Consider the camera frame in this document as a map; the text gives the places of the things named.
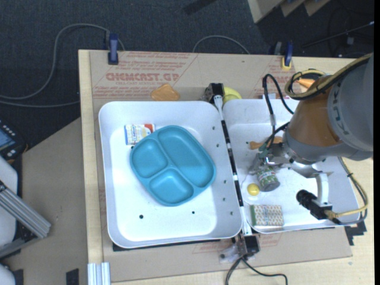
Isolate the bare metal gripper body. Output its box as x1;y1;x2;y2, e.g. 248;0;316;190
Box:
260;143;298;172

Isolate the green and white can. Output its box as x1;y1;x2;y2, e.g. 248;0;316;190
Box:
256;164;281;193

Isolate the orange toy sausage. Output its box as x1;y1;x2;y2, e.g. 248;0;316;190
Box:
249;136;283;151

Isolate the white fried egg toy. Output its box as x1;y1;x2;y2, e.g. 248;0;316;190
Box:
240;176;264;202

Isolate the thin black and white rod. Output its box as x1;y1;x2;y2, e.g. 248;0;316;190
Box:
213;94;253;235

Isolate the white plastic tray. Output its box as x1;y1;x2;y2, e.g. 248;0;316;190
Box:
98;100;245;249
221;94;362;235

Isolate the green and orange packet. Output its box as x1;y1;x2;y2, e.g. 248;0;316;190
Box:
249;204;285;227

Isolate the yellow banana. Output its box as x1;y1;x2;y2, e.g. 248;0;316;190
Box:
222;86;242;105

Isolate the blue divided plate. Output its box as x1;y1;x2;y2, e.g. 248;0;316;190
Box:
129;125;217;207

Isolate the orange toy bread slice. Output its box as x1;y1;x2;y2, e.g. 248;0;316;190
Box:
149;83;181;102

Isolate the brown cardboard board red print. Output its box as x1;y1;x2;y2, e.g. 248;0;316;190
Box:
88;50;354;283

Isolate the white and orange carton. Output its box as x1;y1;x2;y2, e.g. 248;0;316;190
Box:
123;123;157;146

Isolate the black cylinder on white bracket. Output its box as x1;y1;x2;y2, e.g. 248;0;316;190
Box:
292;161;335;221

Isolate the black block with thin wires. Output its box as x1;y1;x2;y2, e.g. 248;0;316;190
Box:
204;82;225;104
236;234;262;261

